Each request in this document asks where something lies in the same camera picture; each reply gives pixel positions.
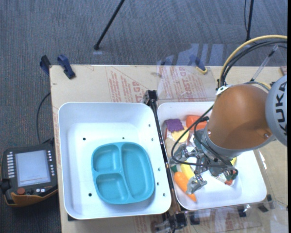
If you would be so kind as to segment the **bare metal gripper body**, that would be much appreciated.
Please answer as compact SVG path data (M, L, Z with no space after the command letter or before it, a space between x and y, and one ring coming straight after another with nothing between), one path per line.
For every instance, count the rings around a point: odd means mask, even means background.
M193 150L192 153L196 158L195 171L201 174L209 171L214 177L223 174L226 178L236 178L237 169L233 167L231 159L224 159L216 153L208 150Z

